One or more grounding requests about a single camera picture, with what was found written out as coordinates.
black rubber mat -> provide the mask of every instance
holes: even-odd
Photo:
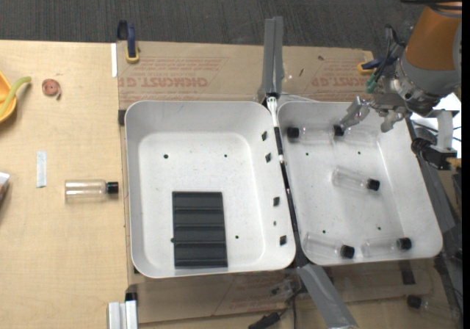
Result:
[[[227,267],[221,192],[173,193],[175,267]]]

black bottle cap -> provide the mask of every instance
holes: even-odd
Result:
[[[354,247],[350,247],[349,245],[343,245],[341,246],[339,254],[345,259],[352,259],[354,257]]]
[[[128,301],[132,301],[132,300],[137,301],[137,293],[136,292],[127,292],[126,297],[124,297],[124,301],[128,302]]]
[[[399,238],[397,240],[398,242],[398,248],[400,250],[409,250],[411,249],[411,239],[410,238]]]
[[[380,182],[375,179],[369,179],[367,181],[367,189],[373,190],[373,191],[378,191],[380,187]]]
[[[417,297],[416,295],[408,295],[406,298],[406,303],[408,304],[408,307],[420,309],[421,304],[423,303],[423,299]]]
[[[106,183],[106,193],[118,193],[119,183],[117,181],[110,181]]]
[[[300,130],[299,128],[288,127],[287,129],[287,137],[288,138],[299,138]]]
[[[335,136],[344,136],[344,131],[341,126],[333,126],[333,133]]]

white tray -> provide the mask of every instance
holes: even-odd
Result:
[[[405,121],[380,132],[383,119],[371,111],[351,135],[332,142],[292,142],[286,130],[294,127],[329,129],[346,114],[347,103],[288,102],[280,106],[278,119],[284,156],[303,250],[315,264],[389,261],[433,257],[441,251],[442,235],[422,177],[411,151]],[[352,140],[365,132],[369,140]],[[380,181],[378,191],[342,189],[332,184],[336,165],[364,173]],[[335,240],[355,248],[354,257],[320,254],[307,249],[306,234]],[[367,239],[409,237],[413,247],[402,253],[364,257]]]
[[[139,272],[169,278],[291,264],[292,224],[272,118],[264,107],[141,101],[128,108],[125,122],[131,256]],[[172,192],[181,191],[223,194],[228,267],[174,267]]]

clear plastic bottle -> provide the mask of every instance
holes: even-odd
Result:
[[[410,309],[427,317],[429,322],[456,323],[460,319],[460,311],[451,307],[449,302],[436,297],[408,295],[407,304]]]
[[[352,259],[355,252],[354,247],[344,244],[341,240],[311,232],[307,232],[303,238],[303,249],[311,255],[335,256],[343,259]]]
[[[378,191],[380,187],[378,180],[342,166],[336,166],[331,175],[331,182],[337,187],[354,190]]]
[[[65,199],[106,199],[107,195],[119,192],[119,183],[102,179],[82,179],[65,181]]]
[[[342,137],[337,137],[335,140],[343,140],[344,142],[357,145],[374,146],[379,140],[379,128],[362,124],[351,126],[344,131]]]
[[[375,257],[401,253],[410,250],[411,246],[410,238],[389,236],[366,240],[361,246],[361,252],[364,257]]]
[[[331,143],[334,136],[333,127],[329,125],[301,128],[288,127],[286,133],[289,140],[307,144]]]

plywood surface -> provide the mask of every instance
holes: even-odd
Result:
[[[122,182],[118,87],[109,44],[0,41],[0,70],[18,92],[0,124],[0,328],[105,328],[108,302],[126,290],[122,197],[65,203],[65,179]],[[62,97],[44,96],[56,79]],[[47,186],[36,188],[36,152]]]

